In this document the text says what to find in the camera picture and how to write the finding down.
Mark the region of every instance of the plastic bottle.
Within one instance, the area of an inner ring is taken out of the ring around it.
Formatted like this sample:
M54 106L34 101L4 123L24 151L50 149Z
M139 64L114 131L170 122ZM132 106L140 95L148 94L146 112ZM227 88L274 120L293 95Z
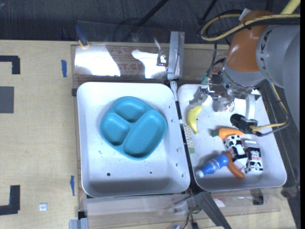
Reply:
M200 170L195 172L195 175L197 178L203 178L206 174L214 174L216 170L228 165L228 163L228 157L220 154L216 158L210 159Z

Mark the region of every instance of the wooden tabletop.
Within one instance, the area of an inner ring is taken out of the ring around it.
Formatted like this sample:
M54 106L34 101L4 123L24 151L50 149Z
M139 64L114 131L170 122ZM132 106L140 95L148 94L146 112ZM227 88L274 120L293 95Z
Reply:
M0 55L20 58L20 74L12 74L10 62L0 62L0 86L14 87L14 113L0 114L0 206L9 204L10 186L20 185L20 209L17 214L0 216L0 228L66 229L69 220L77 217L80 203L71 95L73 44L0 41ZM186 45L185 49L186 61L197 57L197 63L186 64L186 72L204 73L206 68L200 66L210 58L205 57L203 46ZM67 77L63 76L62 60L67 63ZM43 203L47 203L47 210L40 211ZM295 228L287 201L279 199L277 208L275 212L229 216L227 220L232 228ZM198 224L214 226L210 219L199 220Z

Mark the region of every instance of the toy banana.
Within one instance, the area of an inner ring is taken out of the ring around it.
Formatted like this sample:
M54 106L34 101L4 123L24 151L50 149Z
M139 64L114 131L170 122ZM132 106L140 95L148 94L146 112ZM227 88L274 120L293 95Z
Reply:
M202 110L202 104L197 105L194 108L190 109L189 113L187 114L187 124L195 132L195 134L198 134L197 116L201 112L201 110Z

